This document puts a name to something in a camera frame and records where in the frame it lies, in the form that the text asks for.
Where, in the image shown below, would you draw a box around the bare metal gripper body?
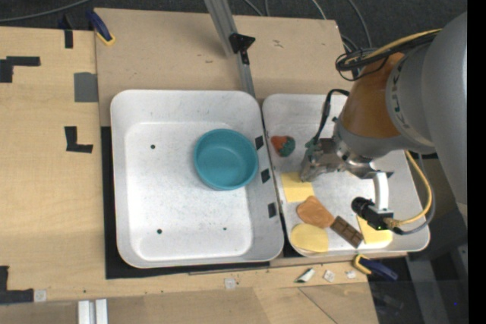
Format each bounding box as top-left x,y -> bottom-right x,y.
299,137 -> 376,184

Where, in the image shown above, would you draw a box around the white plastic tray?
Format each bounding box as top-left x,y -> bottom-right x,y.
109,89 -> 286,269
260,93 -> 431,259

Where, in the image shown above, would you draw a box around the yellow cheese slice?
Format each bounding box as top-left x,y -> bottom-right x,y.
280,171 -> 315,203
355,215 -> 393,245

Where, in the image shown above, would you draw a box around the orange and green toy strawberry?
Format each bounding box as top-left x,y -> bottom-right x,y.
270,135 -> 296,158

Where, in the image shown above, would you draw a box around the orange-brown toy bread slice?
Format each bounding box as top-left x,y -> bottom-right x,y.
296,195 -> 336,229

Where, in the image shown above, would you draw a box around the brown chocolate bar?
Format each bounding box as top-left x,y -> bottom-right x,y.
330,215 -> 365,250

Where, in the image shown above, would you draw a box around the pale yellow oval toy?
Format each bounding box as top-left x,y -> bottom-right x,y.
290,222 -> 330,253

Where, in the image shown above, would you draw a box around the teal bowl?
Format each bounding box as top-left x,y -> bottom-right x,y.
193,127 -> 260,191

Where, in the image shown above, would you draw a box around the pale wood board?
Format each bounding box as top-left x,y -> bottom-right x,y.
93,7 -> 409,275

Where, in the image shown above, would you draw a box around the black cylinder on white bracket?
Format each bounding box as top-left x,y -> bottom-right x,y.
351,170 -> 396,232

